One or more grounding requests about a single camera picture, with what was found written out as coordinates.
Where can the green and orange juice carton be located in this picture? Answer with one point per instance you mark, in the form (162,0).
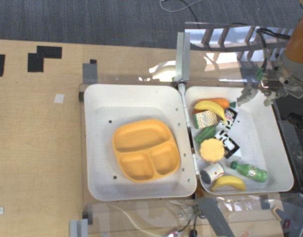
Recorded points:
(204,119)

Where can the yellow round biscuit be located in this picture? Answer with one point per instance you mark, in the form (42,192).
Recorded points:
(212,150)

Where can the green plastic bottle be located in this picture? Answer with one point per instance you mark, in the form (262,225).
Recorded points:
(251,172)

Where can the white plastic tray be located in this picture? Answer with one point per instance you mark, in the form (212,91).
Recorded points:
(262,137)
(131,100)

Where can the yellow banana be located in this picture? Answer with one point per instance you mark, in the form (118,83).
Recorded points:
(230,181)
(210,106)

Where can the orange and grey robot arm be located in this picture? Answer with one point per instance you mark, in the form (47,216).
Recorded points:
(299,41)

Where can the green toy vegetable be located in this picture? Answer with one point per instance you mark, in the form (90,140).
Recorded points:
(205,134)

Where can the small white can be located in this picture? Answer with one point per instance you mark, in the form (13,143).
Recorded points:
(214,171)

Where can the black and white milk carton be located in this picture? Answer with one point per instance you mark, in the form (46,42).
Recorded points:
(231,144)
(229,117)

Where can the orange divided plate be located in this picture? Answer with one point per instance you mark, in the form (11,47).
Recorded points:
(141,137)

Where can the orange carrot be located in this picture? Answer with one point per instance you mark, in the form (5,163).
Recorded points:
(219,101)

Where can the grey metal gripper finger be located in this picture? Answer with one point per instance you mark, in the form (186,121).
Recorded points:
(243,96)
(254,89)

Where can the black cylinder on white bracket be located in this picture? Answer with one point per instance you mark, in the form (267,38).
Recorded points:
(298,121)

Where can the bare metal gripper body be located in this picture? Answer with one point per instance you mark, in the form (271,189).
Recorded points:
(271,86)

